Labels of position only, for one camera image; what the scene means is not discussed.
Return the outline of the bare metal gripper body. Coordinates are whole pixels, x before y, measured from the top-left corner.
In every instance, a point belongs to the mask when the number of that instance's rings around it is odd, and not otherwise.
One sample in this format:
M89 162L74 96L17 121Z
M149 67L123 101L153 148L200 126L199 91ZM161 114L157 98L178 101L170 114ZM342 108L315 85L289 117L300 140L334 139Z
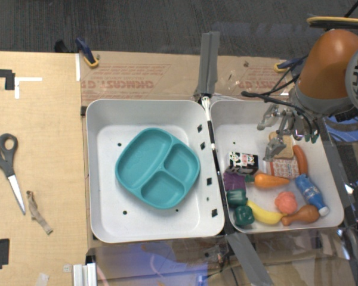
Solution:
M285 110L285 132L292 135L294 139L303 139L310 133L310 126L304 116L304 110L293 95L288 97L287 103L289 105Z

